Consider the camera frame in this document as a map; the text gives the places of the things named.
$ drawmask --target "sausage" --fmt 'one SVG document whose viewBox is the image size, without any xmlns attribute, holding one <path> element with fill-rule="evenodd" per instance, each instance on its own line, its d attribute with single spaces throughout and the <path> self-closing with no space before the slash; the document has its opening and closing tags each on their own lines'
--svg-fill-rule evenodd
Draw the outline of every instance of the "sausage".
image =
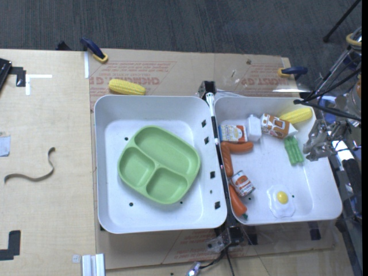
<svg viewBox="0 0 368 276">
<path fill-rule="evenodd" d="M 231 152 L 240 154 L 245 153 L 253 148 L 253 142 L 245 142 L 245 143 L 230 143 L 227 141 L 222 141 L 220 144 L 221 147 L 221 153 L 223 156 L 223 162 L 225 167 L 226 176 L 228 178 L 232 177 L 234 174 L 234 170 L 232 167 L 232 161 L 231 161 Z"/>
<path fill-rule="evenodd" d="M 231 207 L 232 210 L 234 211 L 234 214 L 237 215 L 237 217 L 245 214 L 248 209 L 242 203 L 240 198 L 237 196 L 234 187 L 230 184 L 229 184 L 229 194 L 230 194 Z"/>
</svg>

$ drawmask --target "white tray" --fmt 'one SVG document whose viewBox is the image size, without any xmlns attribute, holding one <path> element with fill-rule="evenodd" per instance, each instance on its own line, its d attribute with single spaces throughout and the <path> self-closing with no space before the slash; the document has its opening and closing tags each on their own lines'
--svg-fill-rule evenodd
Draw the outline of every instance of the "white tray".
<svg viewBox="0 0 368 276">
<path fill-rule="evenodd" d="M 222 97 L 215 102 L 217 125 L 245 125 L 249 114 L 260 117 L 263 113 L 280 116 L 304 107 L 294 105 L 295 98 Z M 296 138 L 302 151 L 303 144 L 315 122 L 315 115 L 295 124 Z M 242 170 L 255 186 L 255 190 L 242 198 L 248 208 L 248 220 L 237 219 L 245 225 L 333 220 L 342 212 L 342 202 L 327 158 L 292 166 L 283 140 L 262 135 L 254 143 L 252 152 L 232 155 L 234 173 Z M 295 206 L 292 217 L 276 218 L 269 208 L 267 189 L 272 185 L 286 186 Z"/>
<path fill-rule="evenodd" d="M 207 229 L 225 221 L 224 188 L 206 102 L 198 97 L 106 95 L 96 102 L 94 112 L 98 218 L 105 230 L 122 234 Z M 147 125 L 160 126 L 183 138 L 201 158 L 191 188 L 172 205 L 149 200 L 118 175 L 121 152 Z"/>
</svg>

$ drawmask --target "green plate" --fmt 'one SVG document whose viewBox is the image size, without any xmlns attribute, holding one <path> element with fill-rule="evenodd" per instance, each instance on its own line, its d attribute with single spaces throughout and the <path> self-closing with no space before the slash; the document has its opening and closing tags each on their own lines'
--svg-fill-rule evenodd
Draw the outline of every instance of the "green plate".
<svg viewBox="0 0 368 276">
<path fill-rule="evenodd" d="M 179 201 L 200 169 L 196 149 L 159 126 L 145 126 L 130 139 L 118 160 L 120 178 L 161 204 Z"/>
</svg>

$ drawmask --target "labeled can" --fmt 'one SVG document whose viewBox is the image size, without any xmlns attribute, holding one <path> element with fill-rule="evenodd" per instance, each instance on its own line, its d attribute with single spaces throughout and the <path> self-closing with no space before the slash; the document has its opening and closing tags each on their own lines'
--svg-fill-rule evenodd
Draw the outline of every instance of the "labeled can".
<svg viewBox="0 0 368 276">
<path fill-rule="evenodd" d="M 239 171 L 233 177 L 231 177 L 230 183 L 232 184 L 232 186 L 234 186 L 236 193 L 240 197 L 247 196 L 253 190 L 255 190 L 252 182 L 248 179 L 247 176 L 244 175 L 243 171 Z"/>
</svg>

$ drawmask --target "table surface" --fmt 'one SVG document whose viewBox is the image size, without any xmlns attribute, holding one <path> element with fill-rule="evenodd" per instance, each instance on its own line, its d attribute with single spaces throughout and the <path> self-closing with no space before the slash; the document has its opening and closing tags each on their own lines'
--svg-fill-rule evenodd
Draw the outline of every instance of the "table surface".
<svg viewBox="0 0 368 276">
<path fill-rule="evenodd" d="M 10 231 L 21 231 L 20 255 L 0 261 L 1 275 L 80 275 L 73 255 L 94 255 L 95 211 L 89 80 L 85 53 L 0 50 L 0 58 L 23 67 L 31 94 L 9 75 L 0 91 L 0 132 L 11 137 L 10 155 L 0 158 L 0 178 L 21 173 L 40 182 L 12 178 L 0 182 L 0 250 Z M 354 275 L 344 241 L 334 248 L 231 260 L 235 275 Z M 191 263 L 108 270 L 106 275 L 184 275 Z M 201 275 L 230 275 L 226 259 Z"/>
</svg>

